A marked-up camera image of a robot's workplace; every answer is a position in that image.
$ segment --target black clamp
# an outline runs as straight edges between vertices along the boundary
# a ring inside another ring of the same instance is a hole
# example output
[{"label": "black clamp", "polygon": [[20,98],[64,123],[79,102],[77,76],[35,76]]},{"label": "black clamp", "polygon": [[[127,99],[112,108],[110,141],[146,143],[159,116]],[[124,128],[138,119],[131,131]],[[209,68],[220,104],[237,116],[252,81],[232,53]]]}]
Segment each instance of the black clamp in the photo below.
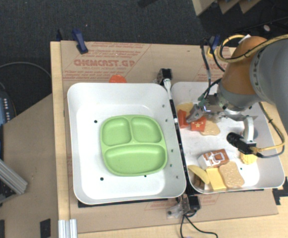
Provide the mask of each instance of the black clamp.
[{"label": "black clamp", "polygon": [[276,202],[276,205],[280,205],[280,199],[282,196],[288,196],[288,180],[285,177],[285,182],[283,184],[283,189],[273,188],[273,195]]},{"label": "black clamp", "polygon": [[165,68],[160,69],[158,74],[157,74],[157,78],[156,78],[157,83],[159,85],[163,86],[164,85],[164,79],[166,79],[166,78],[172,80],[172,78],[173,78],[172,69],[169,69],[169,68],[168,69],[165,69]]}]

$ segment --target blue clamp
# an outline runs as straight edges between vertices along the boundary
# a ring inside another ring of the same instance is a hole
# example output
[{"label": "blue clamp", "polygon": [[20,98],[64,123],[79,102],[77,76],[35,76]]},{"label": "blue clamp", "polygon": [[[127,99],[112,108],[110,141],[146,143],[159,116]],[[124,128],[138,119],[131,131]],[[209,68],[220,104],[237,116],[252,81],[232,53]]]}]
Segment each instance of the blue clamp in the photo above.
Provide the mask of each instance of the blue clamp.
[{"label": "blue clamp", "polygon": [[77,28],[74,28],[72,30],[72,36],[73,36],[73,39],[78,42],[78,45],[76,47],[80,51],[80,54],[88,53],[89,50],[85,46],[81,31]]},{"label": "blue clamp", "polygon": [[212,37],[210,38],[210,43],[209,43],[209,45],[211,45],[213,51],[217,48],[217,46],[218,46],[218,44],[219,44],[219,41],[220,41],[220,35],[219,35],[219,34],[217,34],[217,35],[214,36],[214,37],[212,36]]}]

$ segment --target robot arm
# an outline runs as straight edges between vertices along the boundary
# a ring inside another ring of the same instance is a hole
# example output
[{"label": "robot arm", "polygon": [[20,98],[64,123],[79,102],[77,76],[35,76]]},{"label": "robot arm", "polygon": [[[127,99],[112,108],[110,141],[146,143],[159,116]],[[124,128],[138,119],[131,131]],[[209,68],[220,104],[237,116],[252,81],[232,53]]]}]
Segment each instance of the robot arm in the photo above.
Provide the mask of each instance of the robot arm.
[{"label": "robot arm", "polygon": [[215,95],[194,106],[188,122],[204,114],[218,122],[221,117],[244,120],[242,111],[265,101],[276,106],[288,134],[288,35],[272,40],[243,39],[235,49]]}]

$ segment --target table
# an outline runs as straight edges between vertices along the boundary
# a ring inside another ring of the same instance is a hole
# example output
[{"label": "table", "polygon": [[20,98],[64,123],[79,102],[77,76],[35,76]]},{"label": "table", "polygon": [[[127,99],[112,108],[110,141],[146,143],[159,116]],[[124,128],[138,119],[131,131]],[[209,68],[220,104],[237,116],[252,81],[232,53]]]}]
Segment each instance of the table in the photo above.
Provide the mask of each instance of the table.
[{"label": "table", "polygon": [[[55,146],[56,146],[56,167],[57,167],[57,191],[58,191],[58,219],[70,219],[70,205],[68,193],[68,178],[66,165],[66,144],[64,128],[64,102],[61,74],[61,44],[51,42],[51,62],[53,76],[53,102],[54,102],[54,125],[55,125]],[[282,131],[281,124],[275,107],[266,104],[270,116],[278,124]],[[276,134],[270,127],[273,137]],[[286,135],[286,151],[281,155],[281,162],[288,178],[288,137]],[[288,197],[281,198],[281,205],[278,206],[279,214],[273,216],[251,217],[246,219],[230,219],[197,223],[197,227],[205,231],[216,232],[219,237],[288,237]],[[185,236],[207,237],[203,234],[196,234],[196,230],[190,224],[183,225]],[[79,238],[106,238],[106,237],[180,237],[179,225],[165,225],[158,227],[136,228],[106,232],[79,234]]]}]

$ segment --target green divided plate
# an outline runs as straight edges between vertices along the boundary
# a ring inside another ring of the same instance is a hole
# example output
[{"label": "green divided plate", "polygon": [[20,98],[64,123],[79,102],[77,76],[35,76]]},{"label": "green divided plate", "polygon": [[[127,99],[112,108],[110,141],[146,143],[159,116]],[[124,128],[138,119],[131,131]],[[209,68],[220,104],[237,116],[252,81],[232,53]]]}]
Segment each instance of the green divided plate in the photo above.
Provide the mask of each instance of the green divided plate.
[{"label": "green divided plate", "polygon": [[105,120],[100,141],[106,167],[118,176],[152,174],[167,163],[164,135],[149,116],[125,115]]}]

